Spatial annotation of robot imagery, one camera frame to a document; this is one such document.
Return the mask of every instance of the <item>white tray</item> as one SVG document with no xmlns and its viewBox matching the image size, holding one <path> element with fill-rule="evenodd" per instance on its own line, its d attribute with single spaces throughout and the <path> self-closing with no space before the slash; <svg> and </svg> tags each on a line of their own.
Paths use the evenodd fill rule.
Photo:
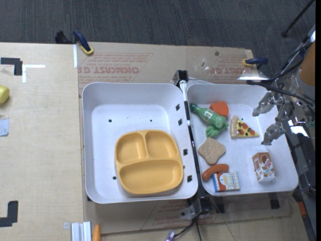
<svg viewBox="0 0 321 241">
<path fill-rule="evenodd" d="M 196 193 L 198 181 L 183 94 L 176 86 L 91 83 L 83 90 L 82 102 L 85 186 L 90 199 L 107 204 L 187 199 Z M 181 184 L 170 191 L 146 196 L 133 195 L 126 192 L 118 180 L 115 144 L 123 134 L 149 129 L 172 135 L 181 154 L 184 176 Z"/>
<path fill-rule="evenodd" d="M 233 115 L 244 119 L 252 129 L 256 130 L 260 137 L 231 139 L 229 127 L 222 131 L 215 139 L 226 148 L 226 153 L 217 163 L 229 165 L 230 172 L 237 172 L 241 189 L 239 191 L 216 192 L 213 180 L 203 182 L 208 193 L 214 196 L 231 196 L 265 192 L 286 192 L 292 191 L 298 185 L 297 171 L 288 147 L 285 135 L 272 141 L 271 146 L 261 145 L 264 133 L 277 116 L 277 108 L 270 112 L 253 117 L 253 109 L 258 107 L 259 101 L 266 93 L 266 89 L 260 86 L 251 85 L 223 85 L 223 84 L 193 84 L 188 87 L 187 97 L 189 104 L 196 103 L 200 107 L 209 107 L 213 102 L 225 101 L 229 107 L 229 117 Z M 191 112 L 192 132 L 198 149 L 205 140 L 206 123 L 199 116 Z M 256 179 L 252 156 L 256 154 L 253 147 L 262 146 L 262 149 L 270 153 L 274 166 L 276 178 L 271 182 L 259 183 Z M 204 172 L 209 165 L 203 157 L 198 155 L 200 170 Z"/>
</svg>

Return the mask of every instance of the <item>bottle label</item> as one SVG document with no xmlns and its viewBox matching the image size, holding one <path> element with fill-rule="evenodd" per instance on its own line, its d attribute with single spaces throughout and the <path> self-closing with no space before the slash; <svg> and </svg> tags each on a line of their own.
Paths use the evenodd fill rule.
<svg viewBox="0 0 321 241">
<path fill-rule="evenodd" d="M 208 120 L 212 117 L 212 115 L 213 115 L 213 113 L 207 110 L 207 111 L 204 113 L 203 118 L 204 118 L 204 120 L 208 121 Z"/>
</svg>

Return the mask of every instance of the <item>toy pizza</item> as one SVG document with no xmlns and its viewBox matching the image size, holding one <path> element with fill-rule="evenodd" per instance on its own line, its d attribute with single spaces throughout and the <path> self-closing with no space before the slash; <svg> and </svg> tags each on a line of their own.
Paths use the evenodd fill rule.
<svg viewBox="0 0 321 241">
<path fill-rule="evenodd" d="M 230 124 L 230 135 L 231 138 L 254 138 L 258 137 L 259 134 L 248 124 L 241 121 L 238 116 L 233 116 Z"/>
</svg>

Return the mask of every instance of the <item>table surface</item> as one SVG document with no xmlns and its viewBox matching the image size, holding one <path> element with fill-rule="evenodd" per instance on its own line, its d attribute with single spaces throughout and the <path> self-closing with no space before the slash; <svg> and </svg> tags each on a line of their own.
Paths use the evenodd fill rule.
<svg viewBox="0 0 321 241">
<path fill-rule="evenodd" d="M 1 43 L 0 57 L 20 58 L 27 82 L 0 65 L 0 84 L 10 98 L 0 116 L 10 119 L 0 137 L 0 218 L 19 202 L 18 222 L 0 228 L 1 240 L 70 240 L 65 222 L 83 222 L 83 183 L 78 71 L 74 46 Z M 203 240 L 308 240 L 297 203 L 277 218 L 200 225 Z M 164 240 L 168 229 L 102 235 L 102 240 Z M 179 240 L 198 240 L 196 227 Z"/>
</svg>

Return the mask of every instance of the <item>toy bottle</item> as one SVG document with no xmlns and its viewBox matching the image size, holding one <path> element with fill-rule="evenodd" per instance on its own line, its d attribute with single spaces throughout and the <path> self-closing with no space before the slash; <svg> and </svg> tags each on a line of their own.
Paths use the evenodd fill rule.
<svg viewBox="0 0 321 241">
<path fill-rule="evenodd" d="M 223 116 L 218 115 L 216 112 L 207 109 L 207 108 L 200 108 L 197 104 L 192 103 L 191 111 L 198 114 L 198 116 L 209 123 L 210 125 L 214 125 L 218 129 L 223 128 L 226 125 L 226 119 Z"/>
</svg>

